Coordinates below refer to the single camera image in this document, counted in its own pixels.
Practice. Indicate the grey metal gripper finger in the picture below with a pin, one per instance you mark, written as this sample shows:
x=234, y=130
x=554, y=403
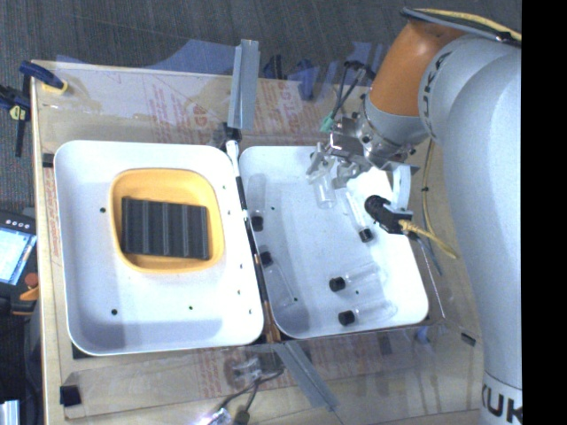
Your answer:
x=346, y=172
x=318, y=159

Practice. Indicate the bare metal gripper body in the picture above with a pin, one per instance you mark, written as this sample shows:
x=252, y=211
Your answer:
x=354, y=142

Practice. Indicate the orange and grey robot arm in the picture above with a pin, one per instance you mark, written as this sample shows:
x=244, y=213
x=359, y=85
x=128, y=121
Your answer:
x=478, y=149

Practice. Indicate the clear plastic bottle black cap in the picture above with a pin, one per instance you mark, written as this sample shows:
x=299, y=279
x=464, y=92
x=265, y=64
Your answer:
x=257, y=222
x=266, y=258
x=346, y=317
x=337, y=284
x=366, y=235

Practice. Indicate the white plastic tray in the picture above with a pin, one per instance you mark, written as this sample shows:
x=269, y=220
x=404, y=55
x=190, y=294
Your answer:
x=310, y=246
x=159, y=308

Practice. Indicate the thin black and white rod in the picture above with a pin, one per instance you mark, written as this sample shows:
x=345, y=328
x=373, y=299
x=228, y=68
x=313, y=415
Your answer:
x=242, y=197

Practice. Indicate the yellow rounded dish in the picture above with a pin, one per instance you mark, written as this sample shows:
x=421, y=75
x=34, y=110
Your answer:
x=166, y=182

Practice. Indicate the black ribbed rack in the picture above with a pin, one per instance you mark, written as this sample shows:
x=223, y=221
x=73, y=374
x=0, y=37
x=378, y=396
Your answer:
x=164, y=228

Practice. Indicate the brown cardboard board red print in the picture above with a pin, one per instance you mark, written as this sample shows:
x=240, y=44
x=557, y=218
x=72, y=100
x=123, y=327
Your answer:
x=133, y=100

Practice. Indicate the black cylinder on white bracket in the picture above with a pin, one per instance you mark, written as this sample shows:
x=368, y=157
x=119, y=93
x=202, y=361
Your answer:
x=386, y=215

